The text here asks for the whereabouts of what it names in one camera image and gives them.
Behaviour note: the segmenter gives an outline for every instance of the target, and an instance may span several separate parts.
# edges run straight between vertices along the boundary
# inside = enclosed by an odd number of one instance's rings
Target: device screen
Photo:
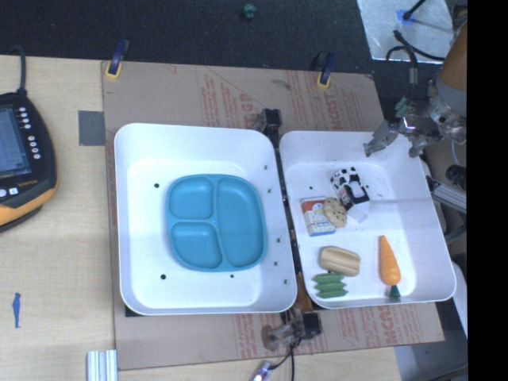
[[[0,107],[0,179],[31,171],[14,109]]]

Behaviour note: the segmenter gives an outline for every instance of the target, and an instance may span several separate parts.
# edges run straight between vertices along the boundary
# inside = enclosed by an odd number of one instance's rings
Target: black device
[[[58,168],[48,129],[25,90],[25,53],[21,85],[0,95],[0,232],[36,214],[56,192]]]

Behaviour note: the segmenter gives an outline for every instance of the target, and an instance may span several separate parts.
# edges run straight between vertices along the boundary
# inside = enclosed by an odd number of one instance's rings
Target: blue clamp
[[[117,47],[114,49],[113,58],[106,65],[105,75],[111,79],[118,79],[121,70],[121,62],[126,57],[130,42],[125,38],[118,40]]]
[[[319,76],[317,77],[316,86],[320,90],[326,90],[330,86],[330,79],[333,64],[335,63],[335,54],[329,52],[326,56],[325,63],[323,64]]]

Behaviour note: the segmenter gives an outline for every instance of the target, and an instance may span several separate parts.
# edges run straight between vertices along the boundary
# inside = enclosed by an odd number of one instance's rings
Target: white tray
[[[245,129],[130,124],[114,140],[120,287],[143,315],[281,312],[296,299],[291,243],[275,153]],[[267,222],[267,251],[254,267],[206,272],[171,254],[164,200],[187,175],[227,174],[257,190]]]
[[[408,156],[410,143],[402,137],[367,158],[363,143],[370,140],[371,133],[299,131],[281,139],[284,179],[307,292],[328,309],[451,298],[456,277],[420,159]],[[330,172],[351,166],[367,187],[368,217],[361,223],[348,218],[346,226],[334,234],[310,237],[300,200],[335,196]],[[381,235],[390,241],[401,269],[399,300],[387,297],[389,287],[379,277]],[[344,279],[348,293],[340,298],[319,298],[314,289],[312,278],[325,272],[319,265],[319,252],[326,245],[346,248],[361,258],[360,273]]]

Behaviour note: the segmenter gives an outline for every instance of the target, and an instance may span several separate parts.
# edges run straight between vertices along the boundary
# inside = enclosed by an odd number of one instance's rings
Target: small box
[[[368,216],[370,198],[362,186],[355,167],[341,168],[330,178],[337,197],[344,205],[348,216],[361,223]]]
[[[300,201],[303,218],[310,236],[335,233],[335,226],[325,215],[325,196],[304,198]]]

